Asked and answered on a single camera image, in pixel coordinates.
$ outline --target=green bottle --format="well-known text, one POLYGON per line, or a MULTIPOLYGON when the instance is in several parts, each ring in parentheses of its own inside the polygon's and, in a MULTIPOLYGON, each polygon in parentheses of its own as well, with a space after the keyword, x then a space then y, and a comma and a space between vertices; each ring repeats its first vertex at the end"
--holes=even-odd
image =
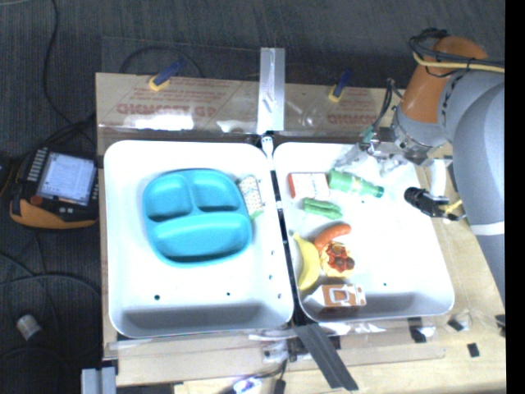
POLYGON ((385 193, 385 189, 381 186, 375 186, 354 174, 335 170, 331 170, 328 174, 328 185, 332 190, 341 190, 345 193, 350 192, 358 195, 373 195, 378 199, 385 193))

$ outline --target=yellow banana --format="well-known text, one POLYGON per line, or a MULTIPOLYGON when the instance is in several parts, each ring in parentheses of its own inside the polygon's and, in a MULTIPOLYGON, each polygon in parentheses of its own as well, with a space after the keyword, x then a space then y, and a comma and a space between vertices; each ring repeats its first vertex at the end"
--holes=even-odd
POLYGON ((319 278, 319 268, 321 267, 319 251, 312 242, 301 238, 297 232, 294 233, 293 238, 299 244, 301 256, 303 257, 303 269, 299 276, 299 289, 306 291, 319 278))

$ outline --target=device screen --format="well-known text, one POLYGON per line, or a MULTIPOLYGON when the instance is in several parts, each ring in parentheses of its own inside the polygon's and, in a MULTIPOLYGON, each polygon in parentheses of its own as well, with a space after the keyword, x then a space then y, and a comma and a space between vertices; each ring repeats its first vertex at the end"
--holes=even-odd
POLYGON ((51 152, 36 194, 87 206, 95 173, 92 160, 51 152))

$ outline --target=blue clamp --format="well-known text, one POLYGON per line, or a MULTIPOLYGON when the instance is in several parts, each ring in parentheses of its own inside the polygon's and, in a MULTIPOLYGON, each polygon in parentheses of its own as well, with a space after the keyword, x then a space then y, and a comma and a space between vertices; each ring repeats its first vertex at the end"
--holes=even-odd
POLYGON ((339 102, 339 100, 341 99, 341 95, 343 94, 343 89, 345 88, 351 76, 352 71, 350 71, 350 69, 346 69, 345 71, 343 71, 337 84, 334 85, 330 90, 328 98, 330 98, 331 101, 339 102))
POLYGON ((158 92, 160 89, 168 86, 170 83, 170 78, 179 73, 183 66, 184 61, 174 62, 161 71, 158 75, 152 77, 149 80, 149 87, 151 90, 158 92))

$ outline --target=blue divided plate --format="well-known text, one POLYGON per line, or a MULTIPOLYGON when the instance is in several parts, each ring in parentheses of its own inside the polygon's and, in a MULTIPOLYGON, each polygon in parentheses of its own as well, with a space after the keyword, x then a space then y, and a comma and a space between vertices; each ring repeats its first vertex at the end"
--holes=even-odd
POLYGON ((215 263, 241 254, 252 225, 237 185, 214 169, 161 175, 143 192, 149 242, 164 261, 180 266, 215 263))

